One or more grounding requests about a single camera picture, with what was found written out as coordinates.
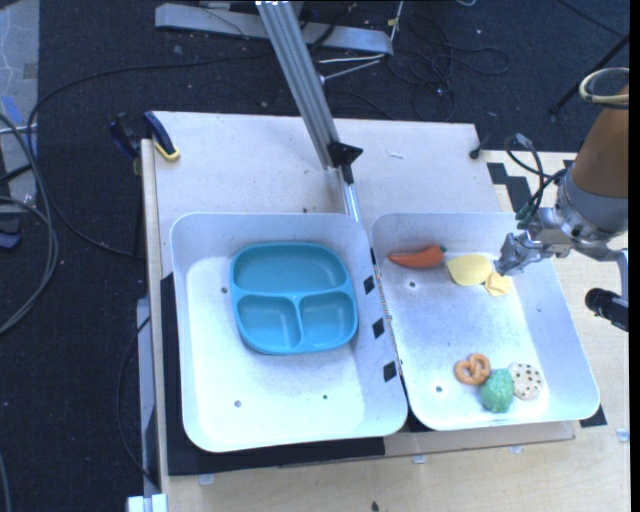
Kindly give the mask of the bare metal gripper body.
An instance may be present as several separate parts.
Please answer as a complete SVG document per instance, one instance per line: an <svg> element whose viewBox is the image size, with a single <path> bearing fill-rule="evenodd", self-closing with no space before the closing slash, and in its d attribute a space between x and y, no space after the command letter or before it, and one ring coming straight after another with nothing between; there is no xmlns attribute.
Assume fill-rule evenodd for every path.
<svg viewBox="0 0 640 512"><path fill-rule="evenodd" d="M519 242L537 248L541 260L564 258L576 251L595 261L614 261L626 255L625 250L612 249L608 245L617 235L618 232L606 231L574 210L544 207L531 217Z"/></svg>

